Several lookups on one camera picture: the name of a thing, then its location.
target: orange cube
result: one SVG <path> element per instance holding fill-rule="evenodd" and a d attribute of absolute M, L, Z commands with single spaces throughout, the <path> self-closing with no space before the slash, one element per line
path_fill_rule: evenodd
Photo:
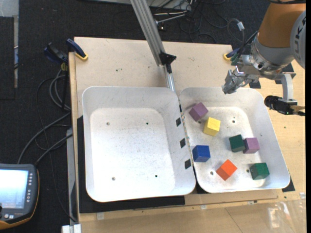
<path fill-rule="evenodd" d="M 222 177 L 225 181 L 227 180 L 238 168 L 230 161 L 226 160 L 220 168 L 216 170 L 216 173 Z"/>

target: black carpet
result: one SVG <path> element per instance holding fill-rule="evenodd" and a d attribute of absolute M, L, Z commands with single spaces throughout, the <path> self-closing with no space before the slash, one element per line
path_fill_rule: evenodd
<path fill-rule="evenodd" d="M 227 21 L 231 18 L 242 21 L 245 37 L 249 37 L 259 29 L 269 5 L 263 0 L 199 1 L 193 4 L 193 17 L 190 14 L 166 23 L 166 31 L 160 32 L 163 41 L 231 44 L 237 48 L 241 43 L 227 31 Z M 152 8 L 153 13 L 164 11 Z M 230 28 L 241 39 L 234 23 Z M 44 48 L 53 42 L 58 49 L 66 52 L 65 41 L 74 36 L 144 39 L 131 5 L 81 0 L 19 0 L 18 89 L 15 100 L 0 101 L 0 162 L 16 163 L 24 146 L 42 128 L 36 108 L 37 88 L 43 80 L 55 77 L 59 70 L 58 65 L 44 56 Z M 38 93 L 39 113 L 44 125 L 65 114 L 52 103 L 48 95 L 49 83 L 44 83 Z M 60 124 L 70 125 L 70 118 Z M 67 129 L 65 126 L 48 129 L 49 146 L 63 138 Z M 38 138 L 38 144 L 47 147 L 44 134 Z M 42 153 L 43 150 L 32 143 L 22 163 L 34 163 Z M 56 196 L 51 159 L 57 192 L 68 211 L 67 155 L 64 145 L 52 151 L 51 158 L 47 155 L 38 166 L 40 198 L 32 220 L 3 232 L 57 233 L 63 225 L 69 225 L 69 218 Z"/>
<path fill-rule="evenodd" d="M 0 100 L 14 95 L 14 18 L 0 17 Z"/>

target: blue clamp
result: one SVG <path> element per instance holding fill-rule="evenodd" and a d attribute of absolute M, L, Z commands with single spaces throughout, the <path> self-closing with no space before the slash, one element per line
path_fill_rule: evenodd
<path fill-rule="evenodd" d="M 83 61 L 87 60 L 88 54 L 85 53 L 77 43 L 75 43 L 73 40 L 69 38 L 67 39 L 66 44 L 68 47 L 70 47 L 76 52 L 76 56 L 78 58 L 80 58 Z"/>
<path fill-rule="evenodd" d="M 44 54 L 48 60 L 52 62 L 58 63 L 60 65 L 63 63 L 68 65 L 68 56 L 54 47 L 52 43 L 49 43 L 48 46 L 44 49 Z"/>
<path fill-rule="evenodd" d="M 235 55 L 239 50 L 240 50 L 240 48 L 237 48 L 237 49 L 234 49 L 233 51 L 231 51 L 230 53 L 225 53 L 224 54 L 224 59 L 227 60 L 227 61 L 230 61 L 231 57 L 233 55 Z"/>

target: wooden block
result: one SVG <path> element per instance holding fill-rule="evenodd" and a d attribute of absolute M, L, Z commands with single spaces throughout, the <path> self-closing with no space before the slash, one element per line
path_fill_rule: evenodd
<path fill-rule="evenodd" d="M 216 173 L 226 181 L 238 168 L 230 161 L 226 160 L 217 170 Z"/>
<path fill-rule="evenodd" d="M 220 120 L 209 117 L 204 125 L 203 133 L 215 136 L 220 129 Z"/>
<path fill-rule="evenodd" d="M 229 141 L 232 152 L 239 152 L 245 150 L 245 144 L 240 134 L 230 137 Z"/>
<path fill-rule="evenodd" d="M 197 145 L 192 150 L 193 160 L 195 162 L 206 162 L 210 158 L 209 146 Z"/>
<path fill-rule="evenodd" d="M 267 163 L 255 163 L 250 168 L 253 180 L 265 179 L 270 173 Z"/>
<path fill-rule="evenodd" d="M 204 104 L 200 102 L 192 107 L 192 109 L 189 111 L 189 114 L 195 121 L 198 121 L 203 118 L 207 114 L 207 112 L 208 109 L 204 106 Z"/>
<path fill-rule="evenodd" d="M 260 147 L 256 137 L 249 137 L 244 139 L 245 150 L 243 153 L 256 153 Z"/>

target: white tray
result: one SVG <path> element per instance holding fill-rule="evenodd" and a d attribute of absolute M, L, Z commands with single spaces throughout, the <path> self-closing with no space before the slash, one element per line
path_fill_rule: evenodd
<path fill-rule="evenodd" d="M 207 192 L 222 193 L 259 189 L 278 189 L 290 182 L 281 149 L 261 94 L 251 88 L 240 88 L 236 93 L 225 95 L 221 88 L 187 88 L 180 94 L 180 103 L 189 137 L 189 145 L 209 145 L 211 158 L 205 163 L 194 162 L 199 185 Z M 202 102 L 209 110 L 196 122 L 190 109 Z M 206 119 L 221 121 L 215 136 L 203 133 Z M 260 150 L 253 154 L 232 152 L 229 137 L 241 134 L 243 138 L 256 137 Z M 224 181 L 216 170 L 229 159 L 238 169 Z M 266 162 L 270 175 L 263 180 L 253 180 L 249 168 L 253 163 Z"/>
<path fill-rule="evenodd" d="M 92 199 L 177 196 L 194 189 L 191 153 L 174 92 L 93 86 L 84 91 L 82 104 L 86 190 Z"/>

